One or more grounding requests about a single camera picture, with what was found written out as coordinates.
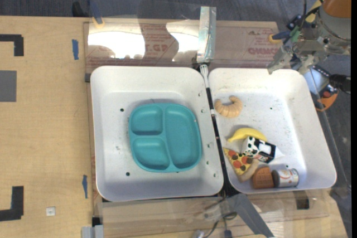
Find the tan toy croissant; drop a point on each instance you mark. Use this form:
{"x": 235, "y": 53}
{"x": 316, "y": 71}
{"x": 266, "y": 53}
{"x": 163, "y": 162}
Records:
{"x": 228, "y": 110}

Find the toy pizza slice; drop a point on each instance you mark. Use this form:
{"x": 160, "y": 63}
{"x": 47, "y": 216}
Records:
{"x": 240, "y": 163}

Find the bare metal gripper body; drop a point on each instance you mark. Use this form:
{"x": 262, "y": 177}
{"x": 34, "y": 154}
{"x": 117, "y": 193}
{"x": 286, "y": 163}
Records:
{"x": 312, "y": 46}

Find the brown toy biscuit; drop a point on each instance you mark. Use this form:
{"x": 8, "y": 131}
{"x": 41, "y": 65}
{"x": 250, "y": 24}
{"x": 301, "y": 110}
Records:
{"x": 262, "y": 178}

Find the yellow banana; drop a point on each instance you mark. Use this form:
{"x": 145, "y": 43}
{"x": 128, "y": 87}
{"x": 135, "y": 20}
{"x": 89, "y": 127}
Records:
{"x": 245, "y": 133}

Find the teal divided plate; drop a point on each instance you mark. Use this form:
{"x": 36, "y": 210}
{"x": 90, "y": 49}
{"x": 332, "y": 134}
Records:
{"x": 178, "y": 136}

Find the white plastic tray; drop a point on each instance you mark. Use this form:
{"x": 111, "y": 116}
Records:
{"x": 111, "y": 133}
{"x": 293, "y": 120}

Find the black cylinder on white bracket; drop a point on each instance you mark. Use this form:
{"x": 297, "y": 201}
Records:
{"x": 338, "y": 82}

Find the small white and orange can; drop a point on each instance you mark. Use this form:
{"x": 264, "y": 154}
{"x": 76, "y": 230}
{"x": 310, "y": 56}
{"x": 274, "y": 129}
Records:
{"x": 287, "y": 177}

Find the black and white milk carton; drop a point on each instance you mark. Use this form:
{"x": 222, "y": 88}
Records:
{"x": 259, "y": 149}

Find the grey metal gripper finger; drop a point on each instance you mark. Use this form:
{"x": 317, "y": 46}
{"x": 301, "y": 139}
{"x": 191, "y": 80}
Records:
{"x": 280, "y": 60}
{"x": 306, "y": 62}

